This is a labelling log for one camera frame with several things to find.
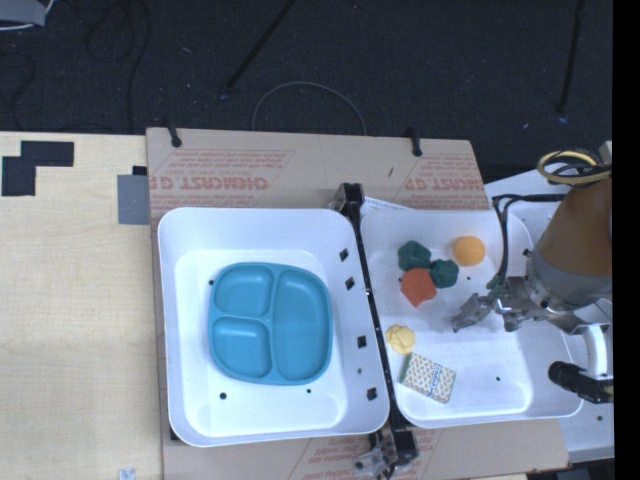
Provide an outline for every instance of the speckled rectangular block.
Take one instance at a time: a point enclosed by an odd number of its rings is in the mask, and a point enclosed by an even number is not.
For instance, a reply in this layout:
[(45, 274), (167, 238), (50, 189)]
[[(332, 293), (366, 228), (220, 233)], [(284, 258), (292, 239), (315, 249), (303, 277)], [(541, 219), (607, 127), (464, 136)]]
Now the speckled rectangular block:
[(455, 378), (452, 369), (412, 352), (407, 356), (400, 383), (445, 404), (451, 398)]

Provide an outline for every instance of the cardboard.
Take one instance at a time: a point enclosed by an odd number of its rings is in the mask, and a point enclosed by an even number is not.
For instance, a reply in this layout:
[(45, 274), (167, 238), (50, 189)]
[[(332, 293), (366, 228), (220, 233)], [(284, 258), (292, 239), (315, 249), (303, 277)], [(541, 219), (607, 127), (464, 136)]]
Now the cardboard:
[[(353, 459), (368, 436), (295, 439), (195, 448), (170, 438), (157, 225), (180, 206), (322, 208), (341, 183), (366, 196), (418, 209), (487, 209), (471, 144), (406, 138), (178, 129), (179, 148), (164, 128), (147, 130), (150, 217), (166, 479), (358, 479)], [(556, 420), (415, 429), (419, 457), (393, 478), (454, 479), (561, 469), (568, 454)], [(518, 443), (496, 453), (502, 443)]]

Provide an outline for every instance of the orange block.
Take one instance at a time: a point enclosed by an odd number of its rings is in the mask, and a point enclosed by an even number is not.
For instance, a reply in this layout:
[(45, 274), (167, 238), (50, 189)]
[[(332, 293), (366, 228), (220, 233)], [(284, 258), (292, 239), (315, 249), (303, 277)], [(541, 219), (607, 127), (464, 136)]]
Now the orange block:
[(402, 276), (402, 293), (418, 307), (425, 300), (436, 296), (436, 286), (433, 284), (429, 270), (422, 267), (409, 269)]

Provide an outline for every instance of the blue plate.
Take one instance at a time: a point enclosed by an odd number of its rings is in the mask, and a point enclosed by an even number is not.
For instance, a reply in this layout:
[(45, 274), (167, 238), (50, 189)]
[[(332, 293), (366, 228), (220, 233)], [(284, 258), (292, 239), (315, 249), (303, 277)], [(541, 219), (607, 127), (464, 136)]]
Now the blue plate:
[(213, 284), (208, 335), (211, 357), (227, 375), (263, 384), (306, 384), (331, 360), (329, 292), (301, 268), (229, 265)]

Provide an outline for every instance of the white tray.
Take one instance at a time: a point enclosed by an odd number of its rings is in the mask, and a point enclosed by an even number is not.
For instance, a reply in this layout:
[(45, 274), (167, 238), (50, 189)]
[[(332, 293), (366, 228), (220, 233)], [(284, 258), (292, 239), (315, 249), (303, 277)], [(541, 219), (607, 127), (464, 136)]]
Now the white tray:
[[(389, 399), (355, 234), (345, 217), (326, 209), (179, 208), (160, 221), (158, 240), (169, 419), (181, 440), (207, 447), (370, 433), (384, 425)], [(211, 358), (209, 281), (245, 261), (293, 265), (326, 284), (332, 355), (315, 381), (245, 382), (226, 376)]]
[[(405, 356), (386, 347), (398, 407), (409, 421), (441, 428), (578, 411), (581, 399), (548, 379), (551, 363), (573, 362), (562, 332), (548, 322), (527, 321), (508, 333), (502, 317), (490, 313), (476, 325), (452, 330), (451, 318), (472, 293), (488, 293), (486, 284), (500, 265), (502, 235), (493, 210), (380, 209), (367, 213), (361, 227), (382, 331), (392, 324), (409, 326), (416, 334), (415, 352), (456, 372), (450, 400), (437, 402), (400, 384)], [(522, 251), (532, 248), (531, 240), (515, 217), (509, 219), (508, 234), (508, 275), (523, 275)], [(460, 267), (454, 286), (438, 289), (433, 299), (415, 308), (400, 291), (398, 249), (415, 240), (430, 249), (431, 260), (454, 259), (453, 243), (463, 235), (483, 240), (485, 259)]]

